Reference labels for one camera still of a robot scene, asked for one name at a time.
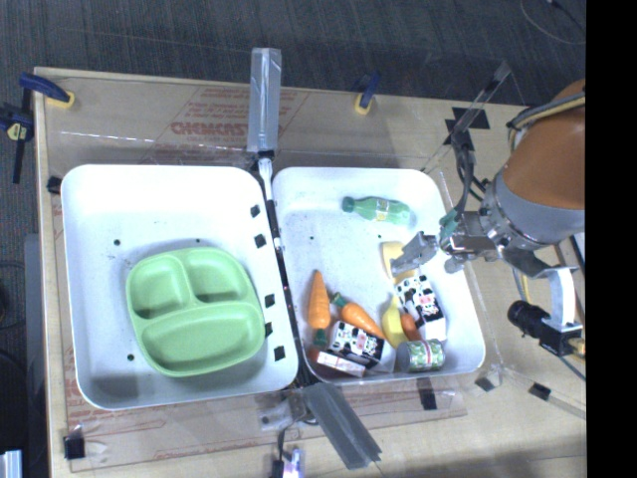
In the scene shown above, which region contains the cow print white carton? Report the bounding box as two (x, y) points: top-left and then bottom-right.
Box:
(392, 274), (448, 343)
(325, 320), (387, 370)

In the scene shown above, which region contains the green and grey can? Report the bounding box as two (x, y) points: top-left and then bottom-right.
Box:
(396, 338), (447, 373)

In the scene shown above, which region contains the brown cardboard board red print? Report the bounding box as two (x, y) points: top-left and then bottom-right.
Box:
(42, 83), (470, 473)

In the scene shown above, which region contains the green plastic bottle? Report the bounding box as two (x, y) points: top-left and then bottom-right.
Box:
(340, 195), (414, 227)

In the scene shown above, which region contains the red and white carton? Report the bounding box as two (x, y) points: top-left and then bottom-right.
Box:
(307, 347), (369, 378)

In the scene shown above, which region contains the green divided plate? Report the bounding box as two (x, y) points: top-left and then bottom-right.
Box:
(124, 246), (267, 378)

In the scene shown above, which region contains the pale yellow toy bread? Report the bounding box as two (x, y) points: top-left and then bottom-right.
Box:
(380, 240), (418, 281)

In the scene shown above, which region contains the white plastic tray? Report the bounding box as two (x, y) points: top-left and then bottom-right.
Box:
(59, 163), (300, 411)
(271, 165), (487, 386)

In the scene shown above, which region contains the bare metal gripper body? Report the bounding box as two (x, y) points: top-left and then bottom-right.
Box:
(439, 191), (544, 274)

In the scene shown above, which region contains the black cylinder on white bracket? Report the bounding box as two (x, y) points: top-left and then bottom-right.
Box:
(506, 265), (584, 359)

